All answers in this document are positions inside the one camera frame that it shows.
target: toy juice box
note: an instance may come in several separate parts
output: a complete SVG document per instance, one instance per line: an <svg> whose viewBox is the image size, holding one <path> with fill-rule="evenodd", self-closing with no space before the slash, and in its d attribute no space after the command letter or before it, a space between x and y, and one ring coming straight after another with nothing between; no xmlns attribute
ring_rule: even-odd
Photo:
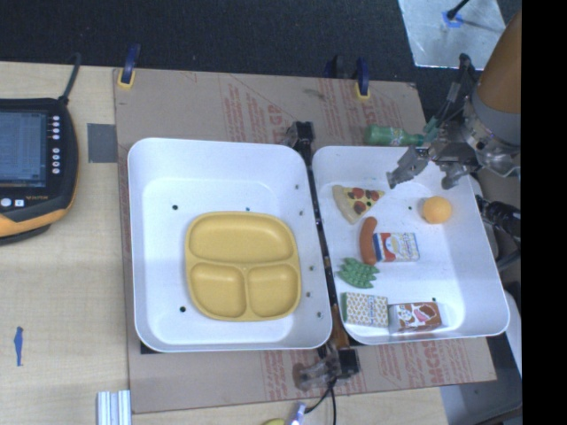
<svg viewBox="0 0 567 425"><path fill-rule="evenodd" d="M415 233L375 233L372 236L378 261L418 261Z"/></svg>

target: cardboard sheet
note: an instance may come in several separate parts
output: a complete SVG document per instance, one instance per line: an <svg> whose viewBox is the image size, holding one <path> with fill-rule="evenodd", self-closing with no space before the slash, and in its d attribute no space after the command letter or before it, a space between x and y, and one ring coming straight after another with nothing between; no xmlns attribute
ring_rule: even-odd
<svg viewBox="0 0 567 425"><path fill-rule="evenodd" d="M114 71L114 83L118 70ZM129 239L128 150L145 137L280 143L294 121L312 121L315 148L362 145L368 124L421 132L417 91L409 83L371 81L361 101L354 80L229 73L137 70L132 89L114 86L120 215L128 326L128 369L134 413L318 398L296 388L298 364L317 351L156 353L134 326ZM361 372L337 395L492 381L484 338L357 347Z"/></svg>

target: white tray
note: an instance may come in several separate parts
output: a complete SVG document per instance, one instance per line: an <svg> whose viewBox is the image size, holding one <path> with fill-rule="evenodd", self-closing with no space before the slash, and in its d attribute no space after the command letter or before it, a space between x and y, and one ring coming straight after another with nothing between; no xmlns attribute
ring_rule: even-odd
<svg viewBox="0 0 567 425"><path fill-rule="evenodd" d="M353 324L346 324L346 331L363 344L500 334L508 326L509 308L470 177L462 177L458 186L443 190L444 174L430 163L414 180L390 189L386 172L397 167L405 151L329 146L315 153L315 184L334 273L345 257L360 259L361 230L361 221L351 225L338 210L331 191L335 184L383 190L385 195L367 214L377 218L376 232L415 233L420 251L418 261L378 262L380 273L372 289L356 289L336 274L335 285L339 297L356 291L385 296L389 304L434 299L442 309L446 326L406 335ZM453 215L444 224L431 225L419 214L420 201L434 195L446 197L453 205Z"/></svg>
<svg viewBox="0 0 567 425"><path fill-rule="evenodd" d="M259 143L149 138L128 154L134 310L140 339L158 352L307 349L324 344L332 320L302 157ZM267 213L298 245L301 299L288 316L234 322L191 303L183 241L191 221L213 211Z"/></svg>

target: wooden table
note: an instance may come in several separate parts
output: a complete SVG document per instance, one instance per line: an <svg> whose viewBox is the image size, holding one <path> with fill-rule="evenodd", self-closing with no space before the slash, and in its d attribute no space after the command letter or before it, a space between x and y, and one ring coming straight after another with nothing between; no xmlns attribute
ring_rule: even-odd
<svg viewBox="0 0 567 425"><path fill-rule="evenodd" d="M0 97L58 97L72 66L0 62ZM82 66L69 111L81 147L77 198L42 235L0 246L0 424L97 423L99 391L128 389L115 163L89 163L89 123L115 124L111 67ZM21 366L13 338L23 330ZM295 402L136 414L134 424L261 425ZM337 398L338 423L447 423L439 388ZM305 424L331 424L325 400Z"/></svg>

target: toy orange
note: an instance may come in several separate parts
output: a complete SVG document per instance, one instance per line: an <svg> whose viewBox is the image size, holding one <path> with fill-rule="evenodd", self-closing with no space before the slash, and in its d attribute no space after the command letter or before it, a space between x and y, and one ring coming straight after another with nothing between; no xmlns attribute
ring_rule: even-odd
<svg viewBox="0 0 567 425"><path fill-rule="evenodd" d="M423 202L422 215L429 223L443 223L449 220L453 207L444 197L434 196Z"/></svg>

